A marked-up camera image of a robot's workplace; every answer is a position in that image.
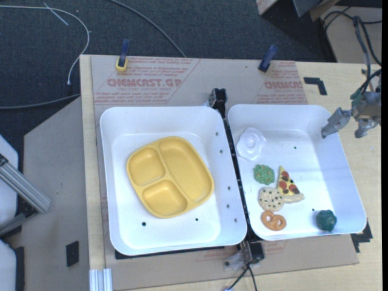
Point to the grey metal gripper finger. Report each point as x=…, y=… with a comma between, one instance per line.
x=335, y=123
x=363, y=127

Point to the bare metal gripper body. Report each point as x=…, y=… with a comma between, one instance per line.
x=368, y=109

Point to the white plastic tray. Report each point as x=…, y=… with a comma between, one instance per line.
x=169, y=235
x=321, y=174

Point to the pizza slice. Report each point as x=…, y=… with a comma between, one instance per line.
x=286, y=185

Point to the white fried egg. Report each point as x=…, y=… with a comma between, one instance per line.
x=251, y=145

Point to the green peas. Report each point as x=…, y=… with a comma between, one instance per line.
x=263, y=174

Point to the dark green broccoli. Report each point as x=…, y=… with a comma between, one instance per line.
x=326, y=220

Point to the beige chocolate chip biscuit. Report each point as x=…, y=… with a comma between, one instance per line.
x=269, y=199

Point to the thin black rod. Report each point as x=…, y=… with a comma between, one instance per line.
x=228, y=129

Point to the orange pretzel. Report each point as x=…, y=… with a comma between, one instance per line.
x=266, y=220

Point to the brown cardboard board red print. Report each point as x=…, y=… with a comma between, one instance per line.
x=194, y=80

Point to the yellow divided plate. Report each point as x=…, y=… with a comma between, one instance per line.
x=182, y=162

